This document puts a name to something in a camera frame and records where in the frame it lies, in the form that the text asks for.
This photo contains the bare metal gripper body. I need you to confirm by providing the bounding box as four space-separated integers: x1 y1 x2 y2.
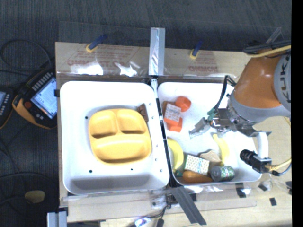
210 108 256 136

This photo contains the white plastic tray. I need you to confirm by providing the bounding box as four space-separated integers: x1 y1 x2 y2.
59 80 170 196
156 81 262 187

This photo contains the large yellow banana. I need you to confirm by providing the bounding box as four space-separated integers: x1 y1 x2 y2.
166 137 185 174

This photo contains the orange cylinder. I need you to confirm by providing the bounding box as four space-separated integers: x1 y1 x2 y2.
175 96 192 113

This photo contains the orange carton with white label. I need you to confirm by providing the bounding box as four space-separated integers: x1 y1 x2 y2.
162 100 184 133

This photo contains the small yellow banana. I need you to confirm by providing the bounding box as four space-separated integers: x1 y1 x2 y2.
212 133 231 166

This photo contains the brown bread slice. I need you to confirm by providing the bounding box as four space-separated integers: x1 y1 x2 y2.
199 150 222 165

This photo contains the white carton with green dots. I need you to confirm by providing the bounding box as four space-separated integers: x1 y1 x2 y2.
184 154 211 176

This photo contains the orange carrot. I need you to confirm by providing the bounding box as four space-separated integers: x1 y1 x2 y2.
176 170 214 184

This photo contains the green can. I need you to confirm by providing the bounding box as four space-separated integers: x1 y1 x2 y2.
210 165 236 183

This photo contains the yellow divided plate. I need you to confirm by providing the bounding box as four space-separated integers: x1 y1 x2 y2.
88 108 153 165

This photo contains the brown cardboard board red print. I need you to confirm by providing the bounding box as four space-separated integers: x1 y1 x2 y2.
54 41 292 223

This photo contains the black cylinder on white bracket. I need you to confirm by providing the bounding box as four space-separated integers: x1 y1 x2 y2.
239 131 273 174

